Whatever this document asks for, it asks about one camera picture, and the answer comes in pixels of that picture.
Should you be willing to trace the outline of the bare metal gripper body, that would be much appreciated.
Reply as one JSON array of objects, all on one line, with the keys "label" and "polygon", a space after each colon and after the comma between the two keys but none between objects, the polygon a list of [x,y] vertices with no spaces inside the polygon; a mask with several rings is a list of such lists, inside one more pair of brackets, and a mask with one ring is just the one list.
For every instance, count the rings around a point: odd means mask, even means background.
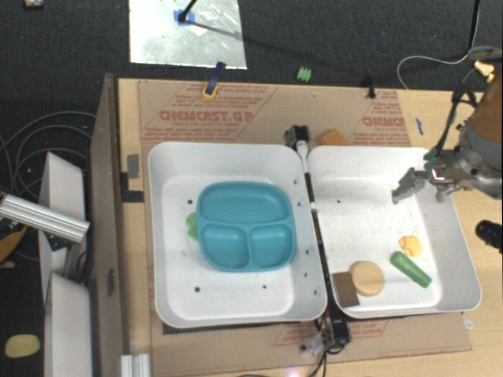
[{"label": "bare metal gripper body", "polygon": [[493,199],[501,199],[501,171],[484,161],[470,148],[442,150],[425,156],[425,171],[429,182],[454,184],[457,191],[478,190]]}]

